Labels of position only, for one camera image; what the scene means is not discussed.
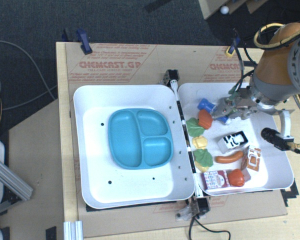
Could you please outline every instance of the white tray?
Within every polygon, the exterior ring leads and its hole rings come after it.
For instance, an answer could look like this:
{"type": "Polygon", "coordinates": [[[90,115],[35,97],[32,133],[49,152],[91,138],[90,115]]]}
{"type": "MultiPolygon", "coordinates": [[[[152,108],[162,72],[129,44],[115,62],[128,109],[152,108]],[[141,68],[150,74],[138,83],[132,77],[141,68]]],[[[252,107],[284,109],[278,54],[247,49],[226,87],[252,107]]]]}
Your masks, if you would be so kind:
{"type": "Polygon", "coordinates": [[[87,205],[106,209],[185,200],[195,191],[187,145],[173,91],[163,85],[86,85],[73,97],[82,196],[87,205]],[[153,109],[168,121],[173,157],[164,166],[125,169],[112,158],[108,120],[121,109],[153,109]]]}
{"type": "MultiPolygon", "coordinates": [[[[180,86],[178,93],[180,103],[183,109],[185,120],[190,118],[198,118],[199,109],[198,104],[206,98],[209,102],[217,105],[219,99],[228,97],[228,91],[234,86],[234,83],[185,83],[180,86]]],[[[241,120],[239,117],[233,119],[229,125],[224,125],[218,120],[212,122],[210,129],[205,130],[203,136],[208,140],[207,149],[213,157],[218,155],[229,155],[234,151],[222,154],[217,141],[228,134],[244,131],[248,143],[245,145],[254,145],[261,148],[261,161],[259,165],[259,172],[251,180],[247,181],[242,187],[227,187],[205,190],[204,192],[211,196],[228,195],[235,193],[247,193],[257,191],[268,191],[274,189],[285,189],[292,185],[294,181],[294,174],[289,163],[286,152],[280,151],[269,142],[261,137],[263,128],[277,129],[274,118],[263,112],[253,114],[249,119],[241,120]]],[[[192,137],[190,144],[192,151],[196,148],[192,144],[192,137]]],[[[221,164],[214,162],[209,171],[218,170],[233,170],[241,167],[241,159],[229,163],[221,164]]],[[[203,183],[200,173],[197,173],[197,179],[202,190],[203,183]]]]}

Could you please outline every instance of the blue plate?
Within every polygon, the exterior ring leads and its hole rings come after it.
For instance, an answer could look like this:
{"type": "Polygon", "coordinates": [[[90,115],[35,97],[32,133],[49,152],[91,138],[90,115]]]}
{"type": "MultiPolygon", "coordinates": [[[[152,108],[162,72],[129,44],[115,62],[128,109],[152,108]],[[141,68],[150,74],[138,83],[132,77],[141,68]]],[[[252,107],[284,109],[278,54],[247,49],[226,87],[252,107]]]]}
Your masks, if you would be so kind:
{"type": "Polygon", "coordinates": [[[127,108],[114,112],[108,122],[109,147],[115,162],[125,169],[165,165],[173,156],[166,118],[156,110],[127,108]]]}

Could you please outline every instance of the hot dog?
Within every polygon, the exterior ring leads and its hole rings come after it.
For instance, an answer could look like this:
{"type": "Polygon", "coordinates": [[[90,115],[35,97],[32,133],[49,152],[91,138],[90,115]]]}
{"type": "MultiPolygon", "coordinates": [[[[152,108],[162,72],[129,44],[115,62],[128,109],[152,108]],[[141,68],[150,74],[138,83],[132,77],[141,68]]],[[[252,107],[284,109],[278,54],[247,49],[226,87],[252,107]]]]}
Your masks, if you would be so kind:
{"type": "Polygon", "coordinates": [[[218,155],[215,157],[215,161],[219,164],[229,164],[229,163],[238,161],[243,156],[244,156],[244,153],[241,150],[239,150],[236,153],[228,155],[228,156],[218,155]]]}

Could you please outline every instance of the black floor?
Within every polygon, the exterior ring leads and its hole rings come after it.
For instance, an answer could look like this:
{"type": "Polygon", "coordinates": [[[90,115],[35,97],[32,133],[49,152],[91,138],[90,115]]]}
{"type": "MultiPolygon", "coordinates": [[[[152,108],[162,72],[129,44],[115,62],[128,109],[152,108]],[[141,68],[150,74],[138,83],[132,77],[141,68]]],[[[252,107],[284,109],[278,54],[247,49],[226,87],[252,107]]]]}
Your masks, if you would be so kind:
{"type": "MultiPolygon", "coordinates": [[[[269,0],[253,14],[245,5],[231,15],[204,20],[198,0],[0,0],[0,41],[24,49],[36,62],[49,88],[57,85],[56,48],[68,28],[75,38],[83,28],[94,43],[229,45],[236,28],[254,47],[262,26],[300,20],[300,0],[269,0]]],[[[3,103],[0,134],[53,101],[30,58],[0,42],[3,103]]],[[[58,96],[53,89],[54,97],[58,96]]]]}

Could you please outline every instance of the wooden table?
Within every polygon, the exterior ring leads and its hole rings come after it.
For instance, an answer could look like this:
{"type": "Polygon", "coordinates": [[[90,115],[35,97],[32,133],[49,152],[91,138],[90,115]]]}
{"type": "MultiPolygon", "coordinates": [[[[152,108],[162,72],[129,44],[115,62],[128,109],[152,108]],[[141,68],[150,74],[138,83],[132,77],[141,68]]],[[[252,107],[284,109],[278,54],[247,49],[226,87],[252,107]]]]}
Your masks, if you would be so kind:
{"type": "MultiPolygon", "coordinates": [[[[180,50],[193,50],[194,46],[172,46],[167,49],[170,52],[178,53],[180,50]]],[[[250,49],[250,56],[259,61],[263,51],[259,49],[250,49]]],[[[61,141],[61,159],[62,159],[62,184],[63,184],[63,205],[64,205],[64,221],[75,222],[79,219],[78,200],[76,193],[75,168],[74,168],[74,151],[72,141],[70,111],[70,97],[68,84],[68,68],[66,43],[56,43],[57,58],[57,77],[58,77],[58,100],[59,100],[59,116],[60,116],[60,141],[61,141]]],[[[291,98],[287,103],[280,104],[279,108],[295,109],[291,114],[291,135],[295,137],[295,142],[300,143],[300,111],[298,110],[294,100],[291,98]]],[[[295,176],[295,182],[299,191],[297,198],[288,200],[287,215],[267,217],[259,219],[239,220],[232,222],[223,222],[209,224],[207,227],[211,230],[228,230],[231,232],[232,239],[282,239],[300,240],[300,154],[287,152],[292,170],[295,176]]],[[[185,240],[188,238],[187,227],[168,228],[161,230],[151,230],[135,233],[125,233],[117,235],[107,235],[100,237],[92,237],[89,239],[98,240],[156,240],[156,239],[174,239],[185,240]]],[[[199,226],[192,229],[193,239],[228,239],[225,233],[215,234],[203,230],[199,226]]]]}

